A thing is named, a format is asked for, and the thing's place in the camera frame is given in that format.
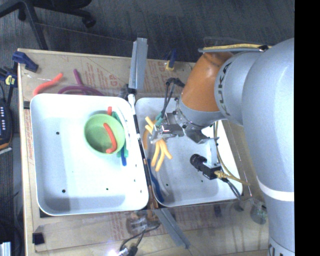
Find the green bowl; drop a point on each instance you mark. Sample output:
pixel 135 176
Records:
pixel 96 136

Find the thin black and white rod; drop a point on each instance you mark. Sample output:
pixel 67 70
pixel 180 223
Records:
pixel 137 125

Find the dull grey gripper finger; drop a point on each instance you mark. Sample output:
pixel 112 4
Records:
pixel 154 139
pixel 157 129

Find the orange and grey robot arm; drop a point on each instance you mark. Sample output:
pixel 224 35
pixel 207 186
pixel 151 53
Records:
pixel 265 105

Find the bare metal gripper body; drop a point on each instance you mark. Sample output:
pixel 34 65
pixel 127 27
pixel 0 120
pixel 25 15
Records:
pixel 173 125

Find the brown cardboard board red print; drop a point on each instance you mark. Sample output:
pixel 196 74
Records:
pixel 75 230

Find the white plastic tray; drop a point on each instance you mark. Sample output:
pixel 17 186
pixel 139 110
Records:
pixel 82 180
pixel 190 185

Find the black cylinder on white bracket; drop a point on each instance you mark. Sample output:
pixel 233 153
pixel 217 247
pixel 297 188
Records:
pixel 203 165

